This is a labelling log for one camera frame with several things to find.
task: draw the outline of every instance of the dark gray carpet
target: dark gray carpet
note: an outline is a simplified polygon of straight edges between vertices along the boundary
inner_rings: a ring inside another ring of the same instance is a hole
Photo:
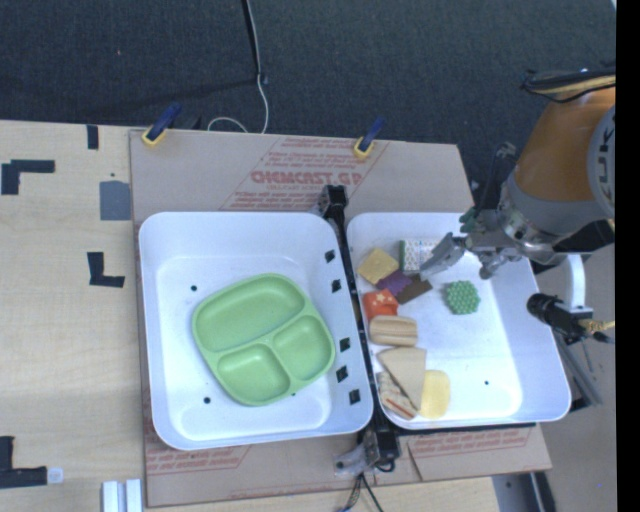
[[[526,142],[545,100],[523,72],[616,56],[610,0],[253,0],[268,132],[454,143],[482,182],[496,144]],[[0,118],[147,125],[264,122],[240,0],[0,0]],[[217,125],[219,129],[235,129]]]

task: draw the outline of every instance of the beige tabletop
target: beige tabletop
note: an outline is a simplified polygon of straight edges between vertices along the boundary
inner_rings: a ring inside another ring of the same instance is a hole
[[[140,353],[131,221],[100,218],[99,185],[130,181],[129,130],[0,122],[0,163],[55,160],[55,173],[21,173],[0,196],[0,435],[13,466],[59,467],[61,484],[0,490],[12,511],[99,510],[105,481],[144,482]],[[122,288],[89,285],[88,252]],[[489,477],[380,487],[385,511],[497,511]],[[332,511],[348,492],[171,507],[168,510]],[[363,492],[354,510],[373,510]]]

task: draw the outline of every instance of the cardboard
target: cardboard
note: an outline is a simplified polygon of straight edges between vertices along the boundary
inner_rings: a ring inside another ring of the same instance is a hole
[[[347,190],[347,220],[371,211],[464,212],[472,204],[455,146],[376,141],[366,160],[354,140],[170,131],[145,146],[131,130],[132,212],[136,233],[161,211],[309,211],[327,184]],[[350,489],[334,457],[356,435],[183,452],[153,429],[144,311],[138,293],[144,399],[147,506],[157,507]],[[538,426],[400,437],[402,455],[374,485],[548,469]]]

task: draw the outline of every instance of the blue clamp handle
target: blue clamp handle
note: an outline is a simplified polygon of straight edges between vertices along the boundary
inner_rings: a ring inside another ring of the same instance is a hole
[[[142,134],[142,141],[148,146],[158,144],[166,135],[167,128],[171,126],[181,111],[182,105],[180,105],[180,103],[175,101],[171,103],[171,105],[160,114],[158,120]]]
[[[373,149],[373,139],[376,138],[382,127],[384,126],[384,119],[378,117],[369,128],[369,131],[362,137],[360,137],[356,144],[353,146],[353,152],[358,158],[366,158]]]

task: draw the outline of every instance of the green plate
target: green plate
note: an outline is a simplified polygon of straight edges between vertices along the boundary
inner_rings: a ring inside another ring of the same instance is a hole
[[[261,274],[210,295],[191,320],[209,368],[245,405],[295,393],[335,359],[333,338],[315,306],[280,274]]]

